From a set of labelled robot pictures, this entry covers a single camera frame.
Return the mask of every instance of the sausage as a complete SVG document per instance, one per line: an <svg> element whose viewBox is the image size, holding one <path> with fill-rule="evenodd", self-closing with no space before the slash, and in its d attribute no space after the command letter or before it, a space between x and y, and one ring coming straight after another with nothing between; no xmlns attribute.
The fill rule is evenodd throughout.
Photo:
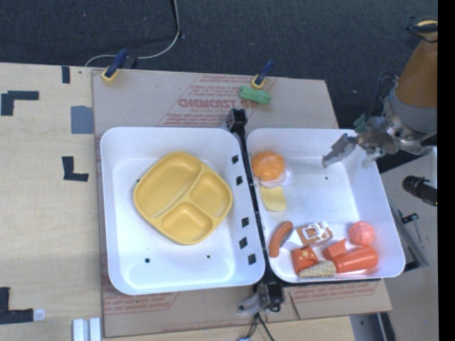
<svg viewBox="0 0 455 341"><path fill-rule="evenodd" d="M278 256L282 239L284 235L292 230L292 227L293 224L290 221L283 221L279 223L269 243L269 256L271 258L276 258Z"/></svg>

